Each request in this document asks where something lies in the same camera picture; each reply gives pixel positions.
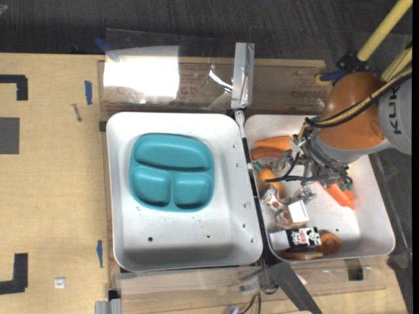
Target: transparent acrylic sheet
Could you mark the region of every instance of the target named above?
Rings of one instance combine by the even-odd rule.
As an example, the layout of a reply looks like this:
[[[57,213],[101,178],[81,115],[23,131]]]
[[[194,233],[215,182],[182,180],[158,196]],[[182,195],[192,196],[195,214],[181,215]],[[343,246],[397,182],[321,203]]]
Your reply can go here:
[[[348,270],[344,262],[293,264],[293,269],[312,296],[386,288],[382,261],[362,260],[361,264],[363,278],[358,281],[348,280]],[[118,273],[114,275],[114,284],[121,295],[122,310],[135,313],[221,306],[226,306],[227,309],[230,305],[244,309],[261,288],[272,290],[270,276],[258,266]],[[261,293],[261,300],[265,305],[267,302],[287,299],[281,289],[273,294]],[[331,304],[318,305],[325,313],[330,313],[333,308]]]
[[[101,44],[101,109],[108,116],[145,106],[225,111],[250,104],[249,43],[108,29]]]
[[[0,5],[0,15],[2,15],[2,13],[4,13],[7,10],[8,6],[6,5]]]
[[[338,71],[337,61],[360,50],[370,36],[351,31],[251,27],[248,41],[255,43],[251,111],[319,114],[332,84],[319,84],[316,76]],[[388,35],[368,60],[372,72],[381,75],[411,39],[411,35]]]

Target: dark floor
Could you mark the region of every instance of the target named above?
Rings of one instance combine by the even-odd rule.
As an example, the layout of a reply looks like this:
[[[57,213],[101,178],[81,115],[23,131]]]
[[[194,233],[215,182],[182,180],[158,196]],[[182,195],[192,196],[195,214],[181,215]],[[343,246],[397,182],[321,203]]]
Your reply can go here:
[[[360,40],[374,31],[396,1],[0,0],[0,5],[9,6],[0,16],[0,52],[69,53],[77,44],[86,53],[98,54],[96,38],[114,28],[233,41],[265,38],[256,47],[259,57],[328,61],[359,49]],[[412,10],[393,33],[412,35]],[[400,37],[394,36],[397,42]],[[272,39],[278,43],[269,47]],[[386,60],[387,52],[375,58],[376,65]],[[412,311],[412,159],[394,150],[381,152],[378,159],[392,192],[386,200],[397,238],[395,255],[406,256],[410,264],[409,269],[395,265]]]

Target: teal divided plate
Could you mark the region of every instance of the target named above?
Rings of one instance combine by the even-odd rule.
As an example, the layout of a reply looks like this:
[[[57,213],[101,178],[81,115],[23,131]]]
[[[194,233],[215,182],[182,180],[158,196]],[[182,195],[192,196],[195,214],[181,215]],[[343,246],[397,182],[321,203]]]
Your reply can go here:
[[[162,211],[197,211],[212,199],[214,160],[202,142],[185,136],[149,133],[135,143],[130,188],[142,206]]]

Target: black corner marker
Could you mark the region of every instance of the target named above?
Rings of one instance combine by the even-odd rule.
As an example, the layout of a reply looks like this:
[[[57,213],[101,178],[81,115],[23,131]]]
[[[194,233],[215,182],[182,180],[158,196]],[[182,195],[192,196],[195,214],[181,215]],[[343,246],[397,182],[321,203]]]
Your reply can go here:
[[[27,253],[14,254],[13,279],[0,282],[0,295],[25,292],[27,288]]]
[[[16,100],[27,101],[27,78],[24,75],[0,75],[0,83],[16,84]]]

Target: wooden table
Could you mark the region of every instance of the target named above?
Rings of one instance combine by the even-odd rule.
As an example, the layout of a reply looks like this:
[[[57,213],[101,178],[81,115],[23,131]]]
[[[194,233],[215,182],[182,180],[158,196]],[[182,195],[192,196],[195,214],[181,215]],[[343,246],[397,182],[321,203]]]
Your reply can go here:
[[[103,56],[0,54],[0,74],[29,80],[28,101],[16,100],[15,84],[0,84],[0,117],[20,118],[19,154],[0,154],[0,281],[13,278],[15,253],[28,254],[28,288],[0,295],[0,313],[93,313],[95,301],[107,299],[109,255],[98,128],[101,60]],[[92,83],[91,105],[86,102],[86,80]],[[98,241],[103,245],[102,268]],[[325,313],[406,313],[394,272],[385,266],[384,275],[384,290],[315,300]],[[65,288],[54,287],[59,277],[65,277]],[[263,313],[296,310],[289,300],[263,303]]]

